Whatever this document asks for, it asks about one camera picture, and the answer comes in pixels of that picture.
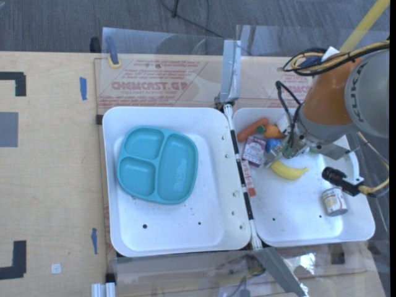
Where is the brown cardboard board, red print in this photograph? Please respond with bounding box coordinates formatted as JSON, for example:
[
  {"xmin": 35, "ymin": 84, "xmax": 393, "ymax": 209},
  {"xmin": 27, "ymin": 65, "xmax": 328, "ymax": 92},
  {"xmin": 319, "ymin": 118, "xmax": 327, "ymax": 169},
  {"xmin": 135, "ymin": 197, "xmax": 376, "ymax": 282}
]
[{"xmin": 94, "ymin": 53, "xmax": 382, "ymax": 278}]

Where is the orange carrot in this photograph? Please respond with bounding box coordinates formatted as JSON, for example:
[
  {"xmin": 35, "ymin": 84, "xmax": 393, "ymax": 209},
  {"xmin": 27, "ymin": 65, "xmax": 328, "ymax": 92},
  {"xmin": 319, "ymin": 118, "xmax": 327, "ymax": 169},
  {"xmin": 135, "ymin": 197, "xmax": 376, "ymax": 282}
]
[{"xmin": 236, "ymin": 117, "xmax": 270, "ymax": 143}]

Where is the small white can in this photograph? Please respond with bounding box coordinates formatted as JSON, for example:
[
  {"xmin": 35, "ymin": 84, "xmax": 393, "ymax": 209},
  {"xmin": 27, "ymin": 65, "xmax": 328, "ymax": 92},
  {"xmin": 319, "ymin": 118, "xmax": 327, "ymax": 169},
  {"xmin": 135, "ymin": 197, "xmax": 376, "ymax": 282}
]
[{"xmin": 321, "ymin": 187, "xmax": 348, "ymax": 217}]

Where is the black cylinder on white bracket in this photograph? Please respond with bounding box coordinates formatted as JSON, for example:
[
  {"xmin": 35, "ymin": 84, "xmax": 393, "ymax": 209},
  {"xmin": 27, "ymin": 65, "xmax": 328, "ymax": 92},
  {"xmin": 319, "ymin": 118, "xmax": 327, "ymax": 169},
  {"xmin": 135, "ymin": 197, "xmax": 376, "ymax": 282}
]
[{"xmin": 321, "ymin": 148, "xmax": 365, "ymax": 197}]

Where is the white plastic tray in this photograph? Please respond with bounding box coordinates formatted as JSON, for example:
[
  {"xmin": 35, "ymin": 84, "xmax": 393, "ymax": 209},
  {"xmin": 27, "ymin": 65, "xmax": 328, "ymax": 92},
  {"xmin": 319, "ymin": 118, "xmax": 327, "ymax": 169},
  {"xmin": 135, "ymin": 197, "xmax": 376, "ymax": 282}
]
[
  {"xmin": 232, "ymin": 107, "xmax": 376, "ymax": 248},
  {"xmin": 101, "ymin": 106, "xmax": 252, "ymax": 257}
]

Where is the blue divided plate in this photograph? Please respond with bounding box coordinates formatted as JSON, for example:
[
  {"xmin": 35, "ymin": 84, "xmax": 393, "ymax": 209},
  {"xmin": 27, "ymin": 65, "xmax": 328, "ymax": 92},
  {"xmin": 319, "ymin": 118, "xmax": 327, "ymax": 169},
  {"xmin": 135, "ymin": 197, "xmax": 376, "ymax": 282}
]
[{"xmin": 116, "ymin": 125, "xmax": 199, "ymax": 205}]

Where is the purple and white carton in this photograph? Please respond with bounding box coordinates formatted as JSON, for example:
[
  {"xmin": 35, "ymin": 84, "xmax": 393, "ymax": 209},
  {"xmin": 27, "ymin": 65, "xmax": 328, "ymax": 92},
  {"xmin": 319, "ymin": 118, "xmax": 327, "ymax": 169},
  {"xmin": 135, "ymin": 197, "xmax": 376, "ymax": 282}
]
[{"xmin": 241, "ymin": 136, "xmax": 267, "ymax": 168}]

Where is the small orange toy, green top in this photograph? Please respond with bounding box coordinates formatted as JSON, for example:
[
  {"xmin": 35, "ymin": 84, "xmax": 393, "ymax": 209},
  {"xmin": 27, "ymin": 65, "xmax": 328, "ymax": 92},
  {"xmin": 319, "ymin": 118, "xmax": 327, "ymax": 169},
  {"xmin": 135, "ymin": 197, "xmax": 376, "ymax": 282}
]
[{"xmin": 257, "ymin": 124, "xmax": 286, "ymax": 140}]

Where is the yellow banana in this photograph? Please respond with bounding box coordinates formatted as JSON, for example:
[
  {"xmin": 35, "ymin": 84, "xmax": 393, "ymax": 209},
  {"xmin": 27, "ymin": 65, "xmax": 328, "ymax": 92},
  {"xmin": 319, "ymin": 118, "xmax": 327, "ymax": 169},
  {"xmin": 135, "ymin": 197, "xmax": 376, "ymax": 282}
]
[{"xmin": 270, "ymin": 160, "xmax": 309, "ymax": 181}]

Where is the orange and white packet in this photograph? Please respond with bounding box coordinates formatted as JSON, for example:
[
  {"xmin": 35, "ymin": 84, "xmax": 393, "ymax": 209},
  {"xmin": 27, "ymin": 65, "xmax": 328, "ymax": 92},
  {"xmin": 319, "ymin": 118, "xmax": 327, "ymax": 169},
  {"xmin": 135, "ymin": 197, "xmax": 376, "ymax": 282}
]
[{"xmin": 241, "ymin": 159, "xmax": 257, "ymax": 198}]

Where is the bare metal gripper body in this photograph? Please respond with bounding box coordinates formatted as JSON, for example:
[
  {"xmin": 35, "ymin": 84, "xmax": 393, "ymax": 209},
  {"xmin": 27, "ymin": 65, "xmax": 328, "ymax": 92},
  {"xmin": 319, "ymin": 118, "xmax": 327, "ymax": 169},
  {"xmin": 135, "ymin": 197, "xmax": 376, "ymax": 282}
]
[{"xmin": 272, "ymin": 131, "xmax": 317, "ymax": 160}]

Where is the blue toy piece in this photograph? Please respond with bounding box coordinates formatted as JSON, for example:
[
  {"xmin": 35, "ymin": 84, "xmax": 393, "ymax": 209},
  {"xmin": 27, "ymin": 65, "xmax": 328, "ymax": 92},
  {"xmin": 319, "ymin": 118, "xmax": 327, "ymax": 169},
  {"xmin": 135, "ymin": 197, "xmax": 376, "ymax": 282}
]
[{"xmin": 265, "ymin": 137, "xmax": 282, "ymax": 153}]

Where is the thin black and white rod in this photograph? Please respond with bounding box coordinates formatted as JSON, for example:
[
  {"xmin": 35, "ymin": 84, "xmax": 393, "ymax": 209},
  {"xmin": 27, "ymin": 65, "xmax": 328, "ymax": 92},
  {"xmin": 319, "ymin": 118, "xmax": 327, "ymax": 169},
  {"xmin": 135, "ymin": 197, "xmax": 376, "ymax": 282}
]
[{"xmin": 223, "ymin": 103, "xmax": 264, "ymax": 251}]

